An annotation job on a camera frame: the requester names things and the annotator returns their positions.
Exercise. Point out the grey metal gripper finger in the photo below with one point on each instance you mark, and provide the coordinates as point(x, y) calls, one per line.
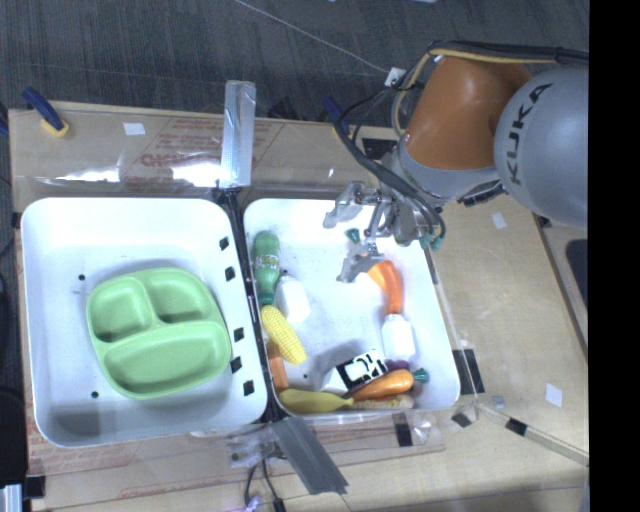
point(361, 260)
point(350, 202)

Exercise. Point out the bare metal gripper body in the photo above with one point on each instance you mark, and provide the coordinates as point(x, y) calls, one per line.
point(407, 220)

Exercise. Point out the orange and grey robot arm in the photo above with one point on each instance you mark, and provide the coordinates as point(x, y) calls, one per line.
point(465, 115)

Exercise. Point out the white plastic tray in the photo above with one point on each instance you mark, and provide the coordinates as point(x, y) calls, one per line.
point(345, 320)
point(150, 230)

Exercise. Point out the white bottle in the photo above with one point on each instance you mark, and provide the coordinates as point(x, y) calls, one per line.
point(398, 336)
point(293, 300)

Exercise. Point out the green bottle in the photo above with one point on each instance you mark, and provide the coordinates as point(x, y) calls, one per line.
point(266, 265)

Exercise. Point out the yellow corn cob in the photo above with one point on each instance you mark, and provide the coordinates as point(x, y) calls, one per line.
point(283, 332)

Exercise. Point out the black and white can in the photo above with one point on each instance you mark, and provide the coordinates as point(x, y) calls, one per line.
point(362, 370)

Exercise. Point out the purple grapes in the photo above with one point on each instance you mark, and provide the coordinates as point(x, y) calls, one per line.
point(397, 365)

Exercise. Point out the orange carrot green top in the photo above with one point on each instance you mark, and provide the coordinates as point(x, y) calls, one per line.
point(387, 384)

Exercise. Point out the tan hot dog bun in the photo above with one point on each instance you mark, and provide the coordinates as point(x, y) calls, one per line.
point(390, 402)

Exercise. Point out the yellow banana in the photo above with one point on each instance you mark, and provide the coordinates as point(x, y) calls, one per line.
point(312, 401)

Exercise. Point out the green divided plate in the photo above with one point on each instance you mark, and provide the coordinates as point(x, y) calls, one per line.
point(160, 345)

